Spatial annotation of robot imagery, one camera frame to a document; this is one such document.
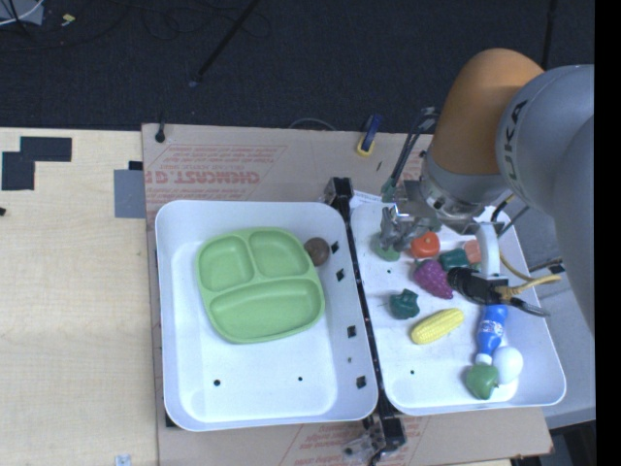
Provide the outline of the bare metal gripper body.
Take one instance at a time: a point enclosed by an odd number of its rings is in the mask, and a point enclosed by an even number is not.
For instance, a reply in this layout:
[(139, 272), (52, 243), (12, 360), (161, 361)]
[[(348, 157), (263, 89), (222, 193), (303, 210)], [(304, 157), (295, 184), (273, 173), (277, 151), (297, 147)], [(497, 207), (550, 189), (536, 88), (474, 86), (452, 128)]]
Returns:
[(411, 222), (413, 227), (444, 225), (461, 235), (475, 233), (478, 227), (475, 219), (485, 207), (483, 203), (455, 197), (427, 180), (404, 181), (394, 197), (397, 217)]

